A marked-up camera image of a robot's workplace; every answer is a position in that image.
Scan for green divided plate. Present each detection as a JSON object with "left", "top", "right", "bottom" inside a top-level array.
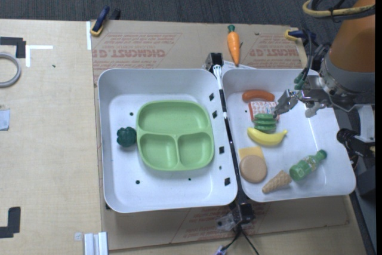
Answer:
[{"left": 135, "top": 100, "right": 215, "bottom": 171}]

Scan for brown cardboard board red print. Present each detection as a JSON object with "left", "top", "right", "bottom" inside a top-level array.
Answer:
[{"left": 90, "top": 20, "right": 350, "bottom": 251}]

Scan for green cucumber slices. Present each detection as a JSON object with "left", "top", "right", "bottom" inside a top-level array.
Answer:
[{"left": 252, "top": 113, "right": 278, "bottom": 133}]

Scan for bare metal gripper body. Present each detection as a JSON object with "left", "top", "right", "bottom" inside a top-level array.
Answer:
[{"left": 298, "top": 74, "right": 338, "bottom": 110}]

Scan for green bottle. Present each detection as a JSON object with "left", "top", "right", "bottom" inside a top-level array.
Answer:
[{"left": 288, "top": 149, "right": 328, "bottom": 182}]

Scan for orange and white carton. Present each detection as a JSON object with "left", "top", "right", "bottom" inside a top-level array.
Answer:
[{"left": 248, "top": 100, "right": 281, "bottom": 122}]

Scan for tan ice cream cone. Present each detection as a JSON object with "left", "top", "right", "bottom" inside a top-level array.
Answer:
[{"left": 261, "top": 170, "right": 293, "bottom": 195}]

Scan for tan round biscuit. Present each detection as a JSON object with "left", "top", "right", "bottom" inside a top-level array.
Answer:
[{"left": 239, "top": 154, "right": 268, "bottom": 184}]

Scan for black cylinder on white bracket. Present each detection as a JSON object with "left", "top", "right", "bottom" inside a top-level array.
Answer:
[{"left": 336, "top": 104, "right": 376, "bottom": 158}]

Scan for yellow cheese slice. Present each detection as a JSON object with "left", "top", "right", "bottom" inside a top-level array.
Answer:
[{"left": 238, "top": 146, "right": 265, "bottom": 161}]

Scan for yellow banana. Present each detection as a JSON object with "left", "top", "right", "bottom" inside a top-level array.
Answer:
[{"left": 247, "top": 127, "right": 288, "bottom": 147}]

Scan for orange sausage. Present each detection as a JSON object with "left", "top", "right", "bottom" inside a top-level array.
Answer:
[{"left": 242, "top": 90, "right": 276, "bottom": 103}]

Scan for thin black and white rod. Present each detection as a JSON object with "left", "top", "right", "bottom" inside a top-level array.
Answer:
[{"left": 212, "top": 64, "right": 244, "bottom": 207}]

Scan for grey tape roll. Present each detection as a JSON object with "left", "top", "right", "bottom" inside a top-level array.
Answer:
[{"left": 0, "top": 52, "right": 22, "bottom": 88}]

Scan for white plastic tray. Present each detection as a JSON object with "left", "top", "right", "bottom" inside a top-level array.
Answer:
[
  {"left": 97, "top": 68, "right": 239, "bottom": 214},
  {"left": 222, "top": 68, "right": 357, "bottom": 203}
]

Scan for orange carrot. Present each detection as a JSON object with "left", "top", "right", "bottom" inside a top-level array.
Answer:
[{"left": 227, "top": 24, "right": 242, "bottom": 67}]

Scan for dark green broccoli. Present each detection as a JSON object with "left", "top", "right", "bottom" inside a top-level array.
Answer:
[{"left": 116, "top": 127, "right": 138, "bottom": 148}]

